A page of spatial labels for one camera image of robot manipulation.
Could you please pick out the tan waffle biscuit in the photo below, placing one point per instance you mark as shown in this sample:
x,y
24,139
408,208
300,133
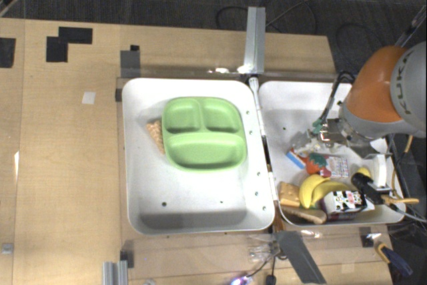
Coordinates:
x,y
155,133

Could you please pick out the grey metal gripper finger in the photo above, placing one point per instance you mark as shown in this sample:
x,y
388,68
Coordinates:
x,y
315,145
302,139

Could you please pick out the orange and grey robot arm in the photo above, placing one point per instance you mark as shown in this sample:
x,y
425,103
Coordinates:
x,y
377,93

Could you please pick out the blue and white packet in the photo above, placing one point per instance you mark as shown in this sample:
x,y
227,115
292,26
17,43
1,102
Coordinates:
x,y
296,159

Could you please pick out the yellow banana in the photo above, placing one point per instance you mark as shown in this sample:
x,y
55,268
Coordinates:
x,y
310,190

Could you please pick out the white printed carton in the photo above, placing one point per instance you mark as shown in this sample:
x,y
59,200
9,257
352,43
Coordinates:
x,y
338,167

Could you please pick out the brown bread slice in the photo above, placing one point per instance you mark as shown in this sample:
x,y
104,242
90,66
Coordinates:
x,y
307,215

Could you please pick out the small yellow round thing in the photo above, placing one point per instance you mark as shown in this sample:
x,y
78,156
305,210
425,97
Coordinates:
x,y
364,172

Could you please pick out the white plastic tray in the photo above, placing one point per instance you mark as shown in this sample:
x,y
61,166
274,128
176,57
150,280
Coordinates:
x,y
283,113
200,203

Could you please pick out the black and white milk carton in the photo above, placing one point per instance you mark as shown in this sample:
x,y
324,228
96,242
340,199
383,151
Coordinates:
x,y
343,205

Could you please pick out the green divided plate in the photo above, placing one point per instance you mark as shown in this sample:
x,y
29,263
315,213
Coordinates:
x,y
203,133

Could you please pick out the red strawberry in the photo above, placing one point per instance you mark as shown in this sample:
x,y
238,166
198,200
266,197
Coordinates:
x,y
315,163

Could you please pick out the black cylinder on white bracket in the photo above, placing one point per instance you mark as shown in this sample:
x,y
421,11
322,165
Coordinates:
x,y
367,188

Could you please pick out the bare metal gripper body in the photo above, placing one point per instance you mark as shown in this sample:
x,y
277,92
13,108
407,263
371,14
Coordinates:
x,y
333,133

